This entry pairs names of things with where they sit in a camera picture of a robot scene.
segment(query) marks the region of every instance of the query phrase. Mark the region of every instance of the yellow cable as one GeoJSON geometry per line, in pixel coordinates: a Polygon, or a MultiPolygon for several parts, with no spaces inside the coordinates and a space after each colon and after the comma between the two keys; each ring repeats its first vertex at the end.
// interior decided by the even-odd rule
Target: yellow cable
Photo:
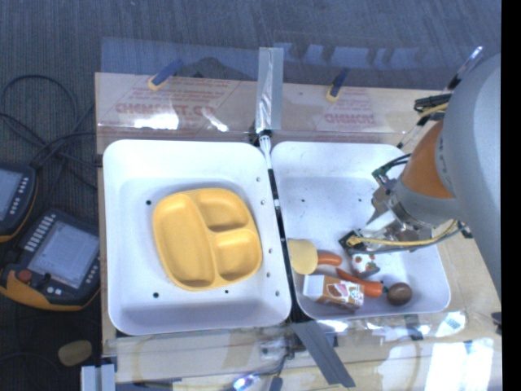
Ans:
{"type": "Polygon", "coordinates": [[[425,246],[427,244],[434,244],[444,236],[448,235],[452,229],[458,224],[458,220],[454,220],[451,225],[445,230],[443,233],[425,240],[386,240],[386,239],[376,239],[376,238],[363,238],[360,236],[351,236],[348,239],[348,244],[350,246],[354,246],[356,244],[361,244],[362,242],[368,242],[370,244],[386,244],[391,246],[425,246]]]}
{"type": "Polygon", "coordinates": [[[436,113],[436,112],[438,112],[440,110],[444,111],[447,108],[448,105],[449,105],[449,103],[443,103],[443,104],[439,104],[437,106],[434,106],[433,108],[428,108],[427,110],[425,110],[422,113],[420,113],[419,118],[421,119],[422,117],[429,116],[432,113],[436,113]]]}

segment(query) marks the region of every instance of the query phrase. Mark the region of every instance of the screen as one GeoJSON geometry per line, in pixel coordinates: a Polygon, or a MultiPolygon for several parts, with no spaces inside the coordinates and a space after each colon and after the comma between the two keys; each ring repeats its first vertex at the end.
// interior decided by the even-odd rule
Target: screen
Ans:
{"type": "Polygon", "coordinates": [[[98,250],[98,236],[57,221],[28,268],[79,288],[98,250]]]}
{"type": "Polygon", "coordinates": [[[6,218],[23,174],[0,169],[0,221],[6,218]]]}

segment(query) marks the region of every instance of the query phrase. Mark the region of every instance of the yellow divided plate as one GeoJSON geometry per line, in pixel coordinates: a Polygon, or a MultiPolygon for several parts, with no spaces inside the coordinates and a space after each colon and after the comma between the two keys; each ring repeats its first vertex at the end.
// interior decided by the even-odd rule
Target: yellow divided plate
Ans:
{"type": "Polygon", "coordinates": [[[154,209],[152,224],[164,269],[186,290],[237,283],[261,266],[256,224],[230,190],[202,188],[164,197],[154,209]]]}

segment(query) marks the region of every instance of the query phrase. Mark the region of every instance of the table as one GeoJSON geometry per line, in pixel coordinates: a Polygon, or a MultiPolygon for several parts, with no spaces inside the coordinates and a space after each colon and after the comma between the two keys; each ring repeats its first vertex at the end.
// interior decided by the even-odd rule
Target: table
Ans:
{"type": "MultiPolygon", "coordinates": [[[[217,135],[218,140],[247,142],[255,116],[255,82],[172,78],[184,80],[185,88],[178,94],[179,105],[185,106],[181,115],[184,125],[173,131],[136,127],[143,115],[164,102],[160,94],[149,94],[156,100],[146,98],[147,79],[133,74],[96,75],[99,157],[110,143],[121,138],[215,140],[217,135]],[[195,86],[199,93],[193,92],[195,86]],[[147,112],[143,110],[146,103],[151,106],[147,112]],[[201,103],[212,108],[209,115],[198,110],[201,103]]],[[[325,91],[324,86],[284,84],[282,129],[275,132],[275,143],[303,139],[396,144],[416,121],[414,100],[435,93],[348,88],[344,90],[344,102],[332,111],[323,97],[325,91]],[[353,115],[353,109],[358,109],[358,114],[353,115]],[[299,120],[295,118],[297,110],[299,120]]],[[[164,127],[165,117],[160,120],[159,126],[164,127]]],[[[411,143],[404,151],[413,148],[411,143]]],[[[268,389],[269,379],[285,353],[285,340],[291,339],[286,326],[148,336],[118,334],[107,313],[102,170],[99,218],[103,356],[117,366],[114,383],[218,390],[228,389],[245,373],[257,372],[272,375],[260,376],[251,389],[268,389]]],[[[328,334],[357,388],[461,389],[464,384],[502,387],[501,335],[491,317],[493,312],[501,311],[501,303],[479,250],[472,239],[461,236],[446,240],[438,249],[452,293],[447,309],[436,314],[357,319],[328,334]]],[[[344,389],[325,381],[305,349],[286,360],[281,377],[283,389],[288,390],[344,389]]]]}

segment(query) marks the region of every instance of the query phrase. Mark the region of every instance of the toy food package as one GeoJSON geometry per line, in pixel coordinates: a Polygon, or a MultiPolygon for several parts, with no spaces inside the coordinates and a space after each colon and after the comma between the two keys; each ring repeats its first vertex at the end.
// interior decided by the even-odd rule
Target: toy food package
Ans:
{"type": "Polygon", "coordinates": [[[302,292],[317,303],[357,310],[364,303],[364,286],[329,275],[306,275],[302,292]]]}
{"type": "Polygon", "coordinates": [[[374,255],[354,253],[349,256],[351,257],[352,269],[354,270],[355,275],[360,279],[367,278],[368,276],[380,271],[380,268],[374,259],[374,255]]]}

